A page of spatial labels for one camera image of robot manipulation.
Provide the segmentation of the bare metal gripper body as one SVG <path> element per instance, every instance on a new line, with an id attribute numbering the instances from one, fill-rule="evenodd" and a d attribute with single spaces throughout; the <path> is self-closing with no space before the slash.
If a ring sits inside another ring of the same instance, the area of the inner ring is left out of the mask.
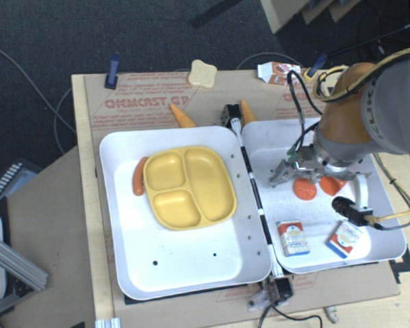
<path id="1" fill-rule="evenodd" d="M 361 161 L 371 150 L 370 142 L 311 144 L 303 147 L 296 158 L 290 162 L 295 165 L 295 179 L 304 178 L 310 173 L 321 173 L 324 177 L 350 181 L 357 176 L 357 173 L 349 168 Z"/>

